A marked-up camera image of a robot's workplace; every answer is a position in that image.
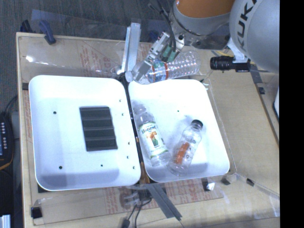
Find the black control device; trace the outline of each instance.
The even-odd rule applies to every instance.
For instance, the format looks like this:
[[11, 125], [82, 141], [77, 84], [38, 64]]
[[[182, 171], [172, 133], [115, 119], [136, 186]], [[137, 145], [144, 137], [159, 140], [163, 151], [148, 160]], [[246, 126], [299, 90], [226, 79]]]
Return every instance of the black control device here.
[[5, 113], [0, 114], [0, 170], [10, 165], [13, 160], [14, 137]]

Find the gray floor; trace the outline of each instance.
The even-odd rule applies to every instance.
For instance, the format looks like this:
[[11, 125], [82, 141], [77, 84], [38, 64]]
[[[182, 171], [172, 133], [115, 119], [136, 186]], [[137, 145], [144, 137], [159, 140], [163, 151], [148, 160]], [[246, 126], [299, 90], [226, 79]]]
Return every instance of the gray floor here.
[[[174, 0], [159, 0], [166, 11]], [[148, 0], [0, 0], [0, 111], [4, 111], [7, 104], [17, 92], [17, 72], [16, 72], [16, 32], [20, 31], [23, 21], [28, 20], [30, 25], [37, 33], [40, 33], [37, 27], [37, 20], [34, 20], [33, 14], [55, 14], [65, 15], [67, 18], [79, 18], [75, 27], [69, 28], [55, 24], [52, 27], [54, 35], [85, 36], [94, 38], [112, 38], [121, 39], [124, 34], [124, 28], [130, 25], [133, 19], [141, 21], [155, 20], [162, 18], [155, 11], [148, 8]], [[94, 23], [98, 26], [94, 31], [89, 30], [88, 24]], [[153, 41], [154, 34], [151, 31], [143, 31], [141, 41]], [[13, 101], [7, 112], [11, 121], [18, 118], [17, 101]], [[20, 163], [18, 158], [19, 143], [18, 133], [15, 132], [15, 158], [5, 171], [12, 177], [6, 175], [0, 176], [0, 216], [4, 213], [11, 214], [15, 222], [12, 227], [22, 227], [20, 215], [22, 214], [20, 200], [20, 184], [16, 180], [20, 176]]]

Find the water bottle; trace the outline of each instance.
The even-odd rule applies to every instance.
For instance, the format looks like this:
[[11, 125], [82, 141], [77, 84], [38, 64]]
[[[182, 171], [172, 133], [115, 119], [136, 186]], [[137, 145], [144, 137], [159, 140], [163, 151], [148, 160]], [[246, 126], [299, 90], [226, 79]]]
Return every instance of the water bottle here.
[[174, 61], [168, 63], [155, 59], [148, 72], [137, 79], [142, 64], [143, 62], [137, 63], [132, 71], [125, 73], [128, 82], [134, 80], [139, 84], [147, 85], [167, 79], [194, 75], [200, 69], [201, 60], [196, 51], [180, 52]]
[[187, 174], [192, 162], [193, 155], [202, 138], [203, 123], [200, 120], [193, 120], [190, 126], [182, 132], [177, 146], [173, 150], [173, 157], [167, 167], [176, 176]]
[[152, 166], [166, 165], [171, 159], [171, 155], [157, 127], [154, 116], [147, 112], [143, 104], [134, 104], [134, 120], [140, 143], [145, 147]]

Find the white tray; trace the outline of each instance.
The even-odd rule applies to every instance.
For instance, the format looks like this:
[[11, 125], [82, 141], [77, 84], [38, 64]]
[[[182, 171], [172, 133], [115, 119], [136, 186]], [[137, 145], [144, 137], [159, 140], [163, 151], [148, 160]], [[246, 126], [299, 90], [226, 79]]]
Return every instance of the white tray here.
[[[29, 83], [29, 98], [35, 174], [42, 188], [56, 191], [129, 186], [139, 180], [138, 152], [120, 82], [36, 76]], [[117, 150], [86, 151], [81, 106], [110, 108]]]
[[219, 176], [228, 172], [229, 159], [225, 145], [202, 83], [194, 79], [173, 79], [150, 85], [133, 81], [129, 84], [129, 94], [132, 100], [142, 102], [154, 115], [169, 151], [178, 143], [182, 131], [192, 120], [198, 119], [204, 124], [202, 141], [184, 177], [171, 174], [165, 166], [152, 167], [142, 147], [145, 168], [152, 180], [168, 182]]

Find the green and white label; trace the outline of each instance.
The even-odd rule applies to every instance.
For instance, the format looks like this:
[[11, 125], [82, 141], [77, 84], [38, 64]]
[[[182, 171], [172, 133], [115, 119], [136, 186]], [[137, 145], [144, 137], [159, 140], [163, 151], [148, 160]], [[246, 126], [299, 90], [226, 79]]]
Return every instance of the green and white label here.
[[160, 131], [154, 122], [149, 122], [140, 126], [138, 133], [149, 152], [150, 159], [168, 151], [161, 137]]

